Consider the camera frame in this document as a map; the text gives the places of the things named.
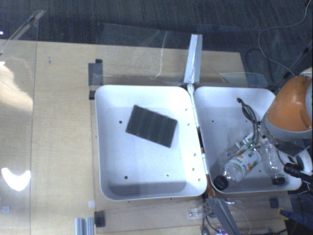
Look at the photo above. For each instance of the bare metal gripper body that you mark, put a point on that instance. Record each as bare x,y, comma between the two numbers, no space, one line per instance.
259,138

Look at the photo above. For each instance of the black ribbed rectangular pad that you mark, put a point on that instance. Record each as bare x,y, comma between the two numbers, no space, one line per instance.
151,126

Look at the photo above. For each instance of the dull grey metal gripper finger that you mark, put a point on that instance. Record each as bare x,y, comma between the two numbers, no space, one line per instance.
235,149

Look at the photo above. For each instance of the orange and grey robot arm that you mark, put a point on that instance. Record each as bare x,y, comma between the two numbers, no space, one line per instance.
288,106

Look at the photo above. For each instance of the black cylinder on white bracket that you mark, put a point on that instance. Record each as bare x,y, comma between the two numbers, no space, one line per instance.
297,170

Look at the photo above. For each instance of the clear plastic bottle with label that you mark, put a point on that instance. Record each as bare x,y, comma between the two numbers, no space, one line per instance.
240,166

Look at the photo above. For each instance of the small clear plastic bottle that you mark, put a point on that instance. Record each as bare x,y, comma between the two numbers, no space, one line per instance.
272,163

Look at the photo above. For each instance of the white plastic tray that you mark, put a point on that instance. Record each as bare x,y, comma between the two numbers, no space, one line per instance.
220,111
146,165

